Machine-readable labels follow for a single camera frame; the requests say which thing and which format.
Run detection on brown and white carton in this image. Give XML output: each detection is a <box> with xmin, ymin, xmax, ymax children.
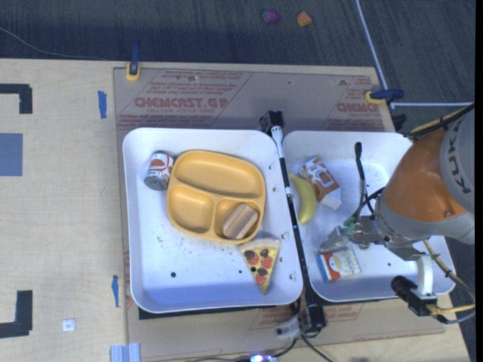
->
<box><xmin>298</xmin><ymin>156</ymin><xmax>343</xmax><ymax>211</ymax></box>

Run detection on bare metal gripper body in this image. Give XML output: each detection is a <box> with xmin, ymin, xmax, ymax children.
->
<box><xmin>349</xmin><ymin>216</ymin><xmax>392</xmax><ymax>250</ymax></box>

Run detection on tan hot dog bun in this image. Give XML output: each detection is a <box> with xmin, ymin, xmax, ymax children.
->
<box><xmin>221</xmin><ymin>202</ymin><xmax>260</xmax><ymax>241</ymax></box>

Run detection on brown cardboard board red print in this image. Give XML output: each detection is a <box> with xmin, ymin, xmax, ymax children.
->
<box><xmin>112</xmin><ymin>66</ymin><xmax>447</xmax><ymax>358</ymax></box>

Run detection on purple grapes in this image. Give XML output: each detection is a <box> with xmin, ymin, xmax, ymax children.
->
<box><xmin>260</xmin><ymin>8</ymin><xmax>282</xmax><ymax>25</ymax></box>

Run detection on thin black and white rod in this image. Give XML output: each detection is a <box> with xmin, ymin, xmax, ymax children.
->
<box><xmin>270</xmin><ymin>125</ymin><xmax>317</xmax><ymax>302</ymax></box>

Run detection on yellow pizza slice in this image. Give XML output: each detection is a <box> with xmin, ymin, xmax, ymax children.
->
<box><xmin>238</xmin><ymin>237</ymin><xmax>282</xmax><ymax>296</ymax></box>

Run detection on black cylinder on white bracket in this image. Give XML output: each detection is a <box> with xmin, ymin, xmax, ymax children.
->
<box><xmin>390</xmin><ymin>253</ymin><xmax>439</xmax><ymax>317</ymax></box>

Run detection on red and white can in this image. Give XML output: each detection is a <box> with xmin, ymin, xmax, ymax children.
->
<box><xmin>143</xmin><ymin>152</ymin><xmax>175</xmax><ymax>192</ymax></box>

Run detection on yellow divided plate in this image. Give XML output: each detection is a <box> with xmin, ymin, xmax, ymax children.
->
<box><xmin>165</xmin><ymin>149</ymin><xmax>267</xmax><ymax>245</ymax></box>

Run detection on orange and white packet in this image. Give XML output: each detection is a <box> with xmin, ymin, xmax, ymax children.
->
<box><xmin>316</xmin><ymin>248</ymin><xmax>362</xmax><ymax>283</ymax></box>

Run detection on black block with thin wires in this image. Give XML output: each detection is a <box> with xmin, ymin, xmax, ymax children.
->
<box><xmin>259</xmin><ymin>109</ymin><xmax>285</xmax><ymax>134</ymax></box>
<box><xmin>300</xmin><ymin>295</ymin><xmax>328</xmax><ymax>333</ymax></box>

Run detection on yellow banana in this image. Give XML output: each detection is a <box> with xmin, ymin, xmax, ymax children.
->
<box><xmin>288</xmin><ymin>172</ymin><xmax>318</xmax><ymax>225</ymax></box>

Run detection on white plastic tray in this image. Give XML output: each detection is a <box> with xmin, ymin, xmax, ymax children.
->
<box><xmin>122</xmin><ymin>127</ymin><xmax>304</xmax><ymax>314</ymax></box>
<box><xmin>281</xmin><ymin>130</ymin><xmax>457</xmax><ymax>303</ymax></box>

